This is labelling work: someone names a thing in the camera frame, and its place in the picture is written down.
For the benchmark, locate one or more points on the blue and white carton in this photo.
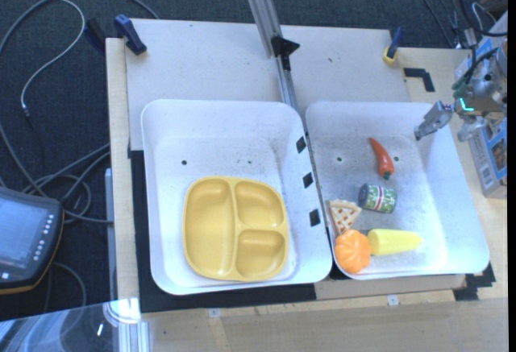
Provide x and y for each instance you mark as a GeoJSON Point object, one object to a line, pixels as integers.
{"type": "Point", "coordinates": [493, 165]}

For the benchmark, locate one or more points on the yellow corn cob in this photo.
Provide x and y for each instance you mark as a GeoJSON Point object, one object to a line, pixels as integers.
{"type": "Point", "coordinates": [393, 241]}

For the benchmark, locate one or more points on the yellow divided plate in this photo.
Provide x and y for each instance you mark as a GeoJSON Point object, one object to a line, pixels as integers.
{"type": "Point", "coordinates": [209, 221]}

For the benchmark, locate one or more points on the white plastic tray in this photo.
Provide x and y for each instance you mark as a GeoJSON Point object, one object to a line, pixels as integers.
{"type": "Point", "coordinates": [435, 189]}
{"type": "Point", "coordinates": [225, 129]}

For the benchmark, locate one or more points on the orange carrot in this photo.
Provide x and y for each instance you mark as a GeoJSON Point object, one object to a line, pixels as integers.
{"type": "Point", "coordinates": [383, 159]}

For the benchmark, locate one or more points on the green and white can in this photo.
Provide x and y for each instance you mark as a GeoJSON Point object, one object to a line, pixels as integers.
{"type": "Point", "coordinates": [381, 198]}

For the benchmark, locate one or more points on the lattice pie slice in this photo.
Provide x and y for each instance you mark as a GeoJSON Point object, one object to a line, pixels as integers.
{"type": "Point", "coordinates": [342, 215]}

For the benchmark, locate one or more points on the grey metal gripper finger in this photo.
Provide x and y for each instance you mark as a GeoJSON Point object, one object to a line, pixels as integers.
{"type": "Point", "coordinates": [469, 127]}
{"type": "Point", "coordinates": [434, 118]}

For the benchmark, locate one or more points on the orange pumpkin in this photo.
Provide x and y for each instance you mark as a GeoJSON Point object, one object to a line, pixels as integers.
{"type": "Point", "coordinates": [351, 251]}

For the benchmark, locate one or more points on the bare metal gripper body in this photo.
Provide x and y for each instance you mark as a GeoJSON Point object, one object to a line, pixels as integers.
{"type": "Point", "coordinates": [489, 98]}

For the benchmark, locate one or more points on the pale flat board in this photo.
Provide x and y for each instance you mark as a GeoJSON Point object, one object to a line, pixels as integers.
{"type": "Point", "coordinates": [201, 60]}

